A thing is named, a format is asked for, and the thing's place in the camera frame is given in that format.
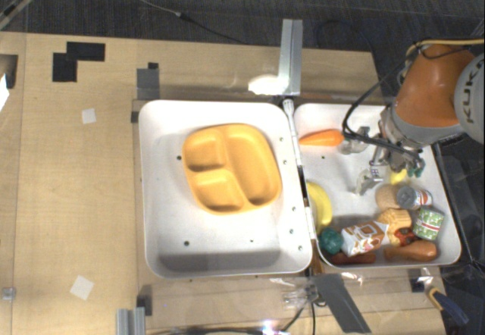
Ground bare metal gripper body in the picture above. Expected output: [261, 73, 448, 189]
[369, 115, 426, 175]

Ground tan round bread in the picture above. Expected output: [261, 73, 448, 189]
[374, 183, 402, 212]

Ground white plastic tray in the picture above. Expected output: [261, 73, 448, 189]
[138, 99, 314, 280]
[293, 102, 462, 269]

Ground orange carrot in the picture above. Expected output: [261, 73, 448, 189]
[298, 129, 346, 148]

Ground yellow ridged toy food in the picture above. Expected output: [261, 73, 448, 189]
[377, 208, 413, 236]

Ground yellow banana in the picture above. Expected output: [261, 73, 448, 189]
[305, 180, 333, 235]

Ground white and orange can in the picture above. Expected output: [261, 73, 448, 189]
[396, 185, 433, 211]

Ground white and orange carton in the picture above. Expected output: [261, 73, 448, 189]
[340, 221, 390, 257]

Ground red and orange toy food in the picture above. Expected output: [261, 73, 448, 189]
[393, 227, 418, 248]

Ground green broccoli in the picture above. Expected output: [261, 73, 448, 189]
[318, 227, 344, 255]

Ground green and white can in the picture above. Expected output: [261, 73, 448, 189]
[411, 207, 446, 241]

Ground dark brown sausage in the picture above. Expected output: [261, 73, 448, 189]
[331, 251, 377, 266]

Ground orange brown toy drumstick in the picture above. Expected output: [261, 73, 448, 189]
[383, 240, 438, 262]

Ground orange divided plate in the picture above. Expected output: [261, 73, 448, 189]
[181, 123, 283, 217]

